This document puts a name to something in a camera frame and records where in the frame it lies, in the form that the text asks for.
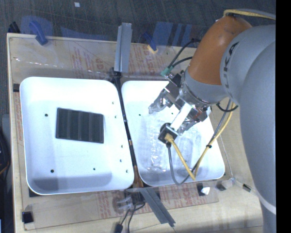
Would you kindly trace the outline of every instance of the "dark gray rectangular object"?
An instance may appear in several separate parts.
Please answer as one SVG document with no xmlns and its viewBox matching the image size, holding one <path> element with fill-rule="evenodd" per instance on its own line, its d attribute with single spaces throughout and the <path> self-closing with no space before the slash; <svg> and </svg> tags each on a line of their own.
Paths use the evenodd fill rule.
<svg viewBox="0 0 291 233">
<path fill-rule="evenodd" d="M 57 108 L 56 138 L 103 143 L 103 115 Z"/>
</svg>

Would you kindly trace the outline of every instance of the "white plastic tray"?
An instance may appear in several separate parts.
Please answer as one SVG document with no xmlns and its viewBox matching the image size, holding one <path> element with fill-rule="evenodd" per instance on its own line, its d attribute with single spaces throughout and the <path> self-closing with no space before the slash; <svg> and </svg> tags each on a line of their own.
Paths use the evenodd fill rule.
<svg viewBox="0 0 291 233">
<path fill-rule="evenodd" d="M 126 189 L 134 174 L 118 92 L 102 80 L 26 78 L 20 85 L 26 177 L 40 195 Z M 55 138 L 57 108 L 104 116 L 104 143 Z"/>
<path fill-rule="evenodd" d="M 149 105 L 159 95 L 168 81 L 127 81 L 122 86 L 122 95 L 129 131 L 136 155 L 139 174 L 150 186 L 174 184 L 169 166 L 166 145 L 159 141 L 161 126 L 171 123 L 178 113 L 175 106 L 160 112 L 148 113 Z M 175 140 L 189 167 L 193 167 L 213 134 L 210 119 L 195 124 Z M 187 172 L 172 148 L 172 160 L 176 179 L 182 181 Z M 224 161 L 217 141 L 205 155 L 196 181 L 219 179 L 225 172 Z"/>
</svg>

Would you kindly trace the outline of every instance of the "blue object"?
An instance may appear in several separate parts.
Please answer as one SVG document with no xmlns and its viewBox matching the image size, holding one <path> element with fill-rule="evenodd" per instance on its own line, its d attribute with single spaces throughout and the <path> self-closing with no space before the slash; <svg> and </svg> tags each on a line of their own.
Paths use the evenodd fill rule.
<svg viewBox="0 0 291 233">
<path fill-rule="evenodd" d="M 36 34 L 36 40 L 41 44 L 44 45 L 48 42 L 45 38 L 41 25 L 37 21 L 31 21 L 29 23 L 29 28 L 32 30 L 34 34 Z"/>
<path fill-rule="evenodd" d="M 143 33 L 143 37 L 146 39 L 146 41 L 148 42 L 150 47 L 153 49 L 153 51 L 156 51 L 156 44 L 153 41 L 152 37 L 147 32 Z"/>
</svg>

